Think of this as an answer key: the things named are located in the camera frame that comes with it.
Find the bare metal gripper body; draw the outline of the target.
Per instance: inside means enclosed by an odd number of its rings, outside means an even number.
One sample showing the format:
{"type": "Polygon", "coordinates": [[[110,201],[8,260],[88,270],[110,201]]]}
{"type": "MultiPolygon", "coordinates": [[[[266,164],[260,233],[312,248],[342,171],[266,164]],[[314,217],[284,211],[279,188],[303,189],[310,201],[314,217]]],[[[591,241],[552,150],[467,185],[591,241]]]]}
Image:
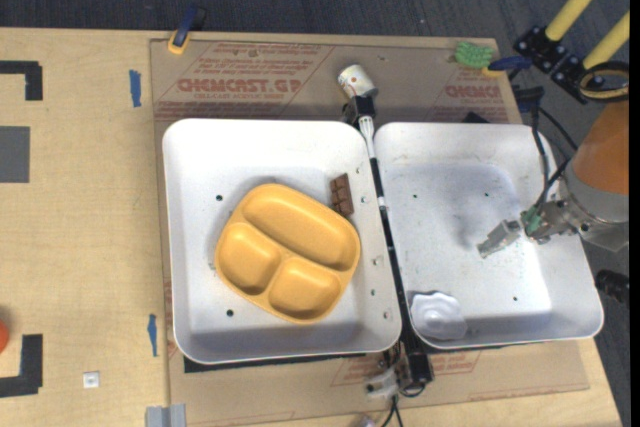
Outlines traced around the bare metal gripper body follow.
{"type": "Polygon", "coordinates": [[[579,206],[568,199],[533,205],[520,215],[524,234],[539,244],[555,235],[584,235],[591,231],[591,221],[579,206]]]}

